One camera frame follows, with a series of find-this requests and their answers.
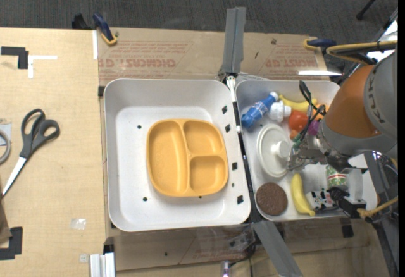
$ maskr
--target yellow divided plate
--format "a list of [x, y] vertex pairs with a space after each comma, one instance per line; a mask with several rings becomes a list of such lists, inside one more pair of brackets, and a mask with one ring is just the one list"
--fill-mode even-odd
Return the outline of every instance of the yellow divided plate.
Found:
[[170, 119], [149, 129], [146, 161], [153, 187], [167, 196], [204, 196], [228, 180], [223, 137], [212, 123]]

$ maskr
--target brown sponge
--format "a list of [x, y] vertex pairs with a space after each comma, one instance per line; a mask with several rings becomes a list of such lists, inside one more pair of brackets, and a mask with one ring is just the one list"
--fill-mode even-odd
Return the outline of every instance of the brown sponge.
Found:
[[284, 189], [276, 183], [265, 183], [256, 192], [256, 202], [267, 215], [277, 216], [287, 208], [288, 200]]

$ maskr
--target banana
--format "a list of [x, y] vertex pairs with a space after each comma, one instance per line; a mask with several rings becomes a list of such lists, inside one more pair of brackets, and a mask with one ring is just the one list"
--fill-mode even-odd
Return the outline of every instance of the banana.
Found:
[[315, 212], [309, 205], [308, 199], [305, 197], [302, 187], [302, 178], [299, 173], [295, 173], [291, 179], [291, 195], [294, 205], [299, 213], [309, 214], [314, 216]]
[[[304, 112], [308, 110], [308, 102], [293, 102], [289, 99], [286, 99], [283, 95], [279, 95], [279, 98], [283, 101], [284, 105], [290, 106], [292, 109], [296, 109], [297, 111]], [[312, 104], [316, 104], [316, 98], [312, 98]]]

